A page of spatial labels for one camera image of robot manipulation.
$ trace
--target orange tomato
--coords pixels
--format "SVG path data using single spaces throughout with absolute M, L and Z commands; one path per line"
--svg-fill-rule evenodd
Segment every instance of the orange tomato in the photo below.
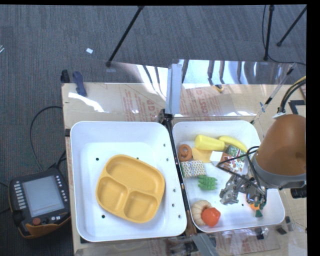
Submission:
M 218 211 L 215 207 L 207 208 L 201 214 L 202 220 L 209 227 L 214 227 L 215 225 L 217 225 L 220 216 L 220 211 Z

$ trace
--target yellow plate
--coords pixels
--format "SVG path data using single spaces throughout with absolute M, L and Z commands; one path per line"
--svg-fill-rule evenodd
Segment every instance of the yellow plate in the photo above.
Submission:
M 105 164 L 95 197 L 108 212 L 135 223 L 150 221 L 165 191 L 165 178 L 153 166 L 118 154 Z

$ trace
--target tripod leg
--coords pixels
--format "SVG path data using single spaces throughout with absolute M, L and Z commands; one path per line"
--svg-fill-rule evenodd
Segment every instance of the tripod leg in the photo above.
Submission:
M 282 39 L 276 44 L 277 46 L 280 47 L 282 45 L 282 42 L 286 39 L 287 35 L 289 35 L 290 31 L 294 28 L 294 26 L 297 24 L 297 22 L 300 20 L 301 16 L 305 13 L 306 10 L 307 10 L 307 6 L 304 7 L 302 12 L 295 19 L 295 21 L 292 23 L 291 27 L 288 29 L 288 31 L 285 33 L 285 35 L 282 37 Z
M 269 22 L 268 22 L 268 30 L 266 34 L 266 43 L 265 43 L 265 52 L 264 52 L 264 57 L 263 60 L 267 61 L 268 60 L 268 51 L 269 51 L 269 41 L 270 41 L 270 32 L 271 32 L 271 22 L 272 22 L 272 14 L 273 11 L 275 10 L 275 7 L 273 4 L 270 4 L 269 7 Z
M 115 57 L 115 55 L 117 54 L 120 46 L 122 45 L 122 43 L 123 43 L 123 41 L 125 40 L 127 34 L 129 33 L 131 27 L 132 27 L 133 24 L 135 23 L 136 19 L 138 18 L 140 12 L 143 10 L 144 7 L 145 7 L 144 5 L 138 5 L 138 10 L 136 11 L 134 17 L 132 18 L 129 26 L 126 28 L 123 36 L 121 37 L 121 39 L 120 39 L 119 43 L 117 44 L 116 48 L 114 49 L 113 53 L 111 54 L 111 57 L 109 58 L 109 60 L 108 60 L 108 61 L 106 62 L 106 64 L 105 64 L 107 67 L 110 67 L 111 61 L 114 59 L 114 57 Z

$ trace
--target toy food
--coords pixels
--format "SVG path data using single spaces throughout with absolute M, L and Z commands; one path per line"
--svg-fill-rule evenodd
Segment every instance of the toy food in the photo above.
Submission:
M 236 138 L 223 135 L 223 136 L 220 136 L 218 140 L 224 142 L 227 145 L 233 145 L 236 148 L 241 149 L 244 152 L 247 152 L 246 145 L 244 145 L 241 141 L 237 140 Z
M 165 191 L 163 174 L 148 163 L 117 154 L 104 165 L 95 197 L 106 211 L 135 223 L 150 221 Z
M 206 174 L 202 161 L 182 161 L 180 163 L 182 175 L 184 178 L 204 176 Z
M 201 150 L 201 149 L 197 149 L 196 147 L 192 148 L 192 158 L 194 160 L 200 160 L 204 164 L 211 162 L 210 161 L 211 153 L 212 151 L 210 150 Z
M 179 147 L 178 159 L 182 161 L 189 161 L 192 158 L 192 149 L 187 144 L 182 144 Z
M 219 222 L 221 213 L 215 207 L 206 208 L 202 214 L 201 218 L 205 224 L 209 227 L 214 227 Z
M 215 177 L 209 177 L 206 175 L 198 176 L 198 186 L 203 190 L 215 190 L 217 188 L 217 179 Z
M 263 216 L 262 212 L 260 211 L 260 204 L 255 206 L 254 203 L 249 204 L 250 208 L 255 211 L 255 217 L 261 218 Z
M 210 151 L 224 151 L 225 150 L 225 142 L 212 138 L 209 136 L 205 136 L 199 134 L 195 137 L 194 146 L 198 150 L 210 150 Z
M 202 212 L 211 207 L 211 203 L 207 200 L 198 200 L 191 206 L 191 214 L 195 224 L 198 226 L 204 226 L 206 224 L 202 219 Z

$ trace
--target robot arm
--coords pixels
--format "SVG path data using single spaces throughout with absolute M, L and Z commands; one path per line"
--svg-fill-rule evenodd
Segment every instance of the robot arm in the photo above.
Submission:
M 279 116 L 255 151 L 247 174 L 231 175 L 220 192 L 220 202 L 238 203 L 241 192 L 249 204 L 260 204 L 261 208 L 267 202 L 267 189 L 284 188 L 292 189 L 293 198 L 306 197 L 306 152 L 306 118 L 297 114 Z

